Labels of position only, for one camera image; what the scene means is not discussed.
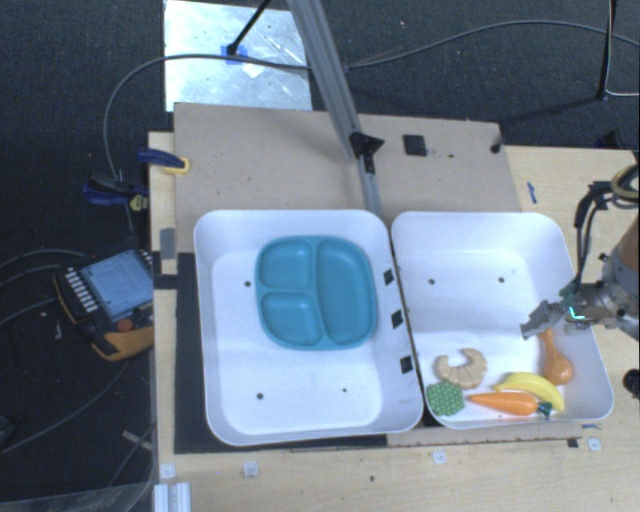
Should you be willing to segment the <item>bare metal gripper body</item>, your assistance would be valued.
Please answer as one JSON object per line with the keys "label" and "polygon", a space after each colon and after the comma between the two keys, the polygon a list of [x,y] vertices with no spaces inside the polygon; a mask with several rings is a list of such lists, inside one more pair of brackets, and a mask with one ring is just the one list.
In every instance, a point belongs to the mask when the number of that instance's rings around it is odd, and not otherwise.
{"label": "bare metal gripper body", "polygon": [[602,325],[607,329],[636,329],[636,297],[621,285],[584,284],[565,313],[567,322]]}

